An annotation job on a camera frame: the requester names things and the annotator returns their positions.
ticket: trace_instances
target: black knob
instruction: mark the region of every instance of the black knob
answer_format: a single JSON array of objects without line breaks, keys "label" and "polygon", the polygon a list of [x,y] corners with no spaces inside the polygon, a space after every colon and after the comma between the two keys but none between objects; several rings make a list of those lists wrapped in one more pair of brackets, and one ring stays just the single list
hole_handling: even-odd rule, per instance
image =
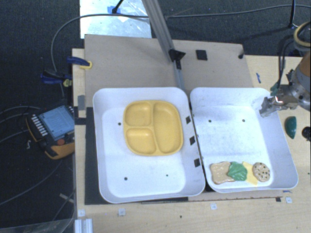
[{"label": "black knob", "polygon": [[311,128],[310,127],[305,127],[303,130],[302,130],[302,136],[304,138],[306,138],[308,141],[310,141],[310,136],[311,136]]}]

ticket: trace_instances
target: cookie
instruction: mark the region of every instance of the cookie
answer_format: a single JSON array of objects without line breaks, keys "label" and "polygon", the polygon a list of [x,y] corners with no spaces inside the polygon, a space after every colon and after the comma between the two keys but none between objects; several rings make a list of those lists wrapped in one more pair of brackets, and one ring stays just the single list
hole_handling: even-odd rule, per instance
[{"label": "cookie", "polygon": [[214,163],[210,165],[210,171],[212,173],[212,180],[215,184],[222,184],[225,182],[235,181],[233,178],[227,175],[230,165],[231,163],[229,161]]},{"label": "cookie", "polygon": [[245,181],[247,178],[247,170],[242,164],[234,161],[229,167],[228,176],[236,181]]},{"label": "cookie", "polygon": [[245,161],[242,162],[243,166],[246,168],[247,170],[247,178],[246,178],[246,181],[249,182],[250,184],[253,184],[253,185],[257,185],[258,184],[258,180],[257,178],[254,176],[253,174],[253,165],[252,164],[249,164]]},{"label": "cookie", "polygon": [[265,163],[256,162],[253,165],[253,174],[260,182],[266,182],[270,179],[270,170]]}]

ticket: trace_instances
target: robotic hand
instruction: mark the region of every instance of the robotic hand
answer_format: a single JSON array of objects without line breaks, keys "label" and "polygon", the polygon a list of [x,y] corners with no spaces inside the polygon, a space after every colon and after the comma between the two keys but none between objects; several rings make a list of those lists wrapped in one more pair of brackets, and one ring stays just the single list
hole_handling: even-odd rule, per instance
[{"label": "robotic hand", "polygon": [[264,98],[259,111],[262,117],[269,116],[276,110],[295,109],[298,105],[310,111],[310,42],[299,39],[299,35],[306,26],[310,27],[310,22],[306,22],[296,29],[294,44],[298,50],[308,50],[308,52],[304,55],[296,69],[291,70],[286,75],[289,84],[280,85],[279,78],[278,82],[271,89],[272,97]]}]

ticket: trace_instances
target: teal oval object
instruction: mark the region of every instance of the teal oval object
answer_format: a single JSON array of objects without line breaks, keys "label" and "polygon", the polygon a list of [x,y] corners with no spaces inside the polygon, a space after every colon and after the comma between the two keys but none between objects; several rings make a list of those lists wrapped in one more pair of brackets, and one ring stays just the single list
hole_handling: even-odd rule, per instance
[{"label": "teal oval object", "polygon": [[285,132],[291,138],[295,138],[297,129],[297,119],[295,116],[290,116],[285,120]]},{"label": "teal oval object", "polygon": [[242,164],[234,161],[229,167],[228,176],[236,181],[245,181],[247,178],[247,169]]}]

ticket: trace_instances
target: black floor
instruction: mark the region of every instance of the black floor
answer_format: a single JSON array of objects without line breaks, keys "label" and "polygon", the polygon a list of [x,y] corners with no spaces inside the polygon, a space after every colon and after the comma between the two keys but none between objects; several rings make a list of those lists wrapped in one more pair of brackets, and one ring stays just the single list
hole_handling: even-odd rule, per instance
[{"label": "black floor", "polygon": [[[292,0],[159,0],[168,16],[190,9],[182,15],[227,13],[291,4]],[[311,0],[296,0],[310,6]],[[44,107],[61,98],[58,85],[40,82],[43,69],[52,70],[51,40],[57,29],[79,16],[79,0],[0,0],[0,112],[17,105]],[[240,43],[245,54],[278,55],[280,41],[292,35],[288,28],[291,7],[281,7],[233,16],[170,18],[173,39]],[[294,23],[310,20],[310,9],[297,7]],[[72,48],[83,47],[79,23],[67,26],[55,43],[55,62],[68,73],[65,58]],[[66,90],[69,97],[71,90]],[[6,118],[31,112],[25,108],[0,115]],[[25,116],[0,124],[0,141],[25,128]],[[20,134],[0,143],[0,204],[37,184],[59,164],[42,153],[30,136]],[[0,205],[0,228],[51,221],[64,199],[59,194],[73,191],[72,158],[65,158],[45,182],[28,193]],[[64,206],[56,219],[70,218],[73,206]]]}]

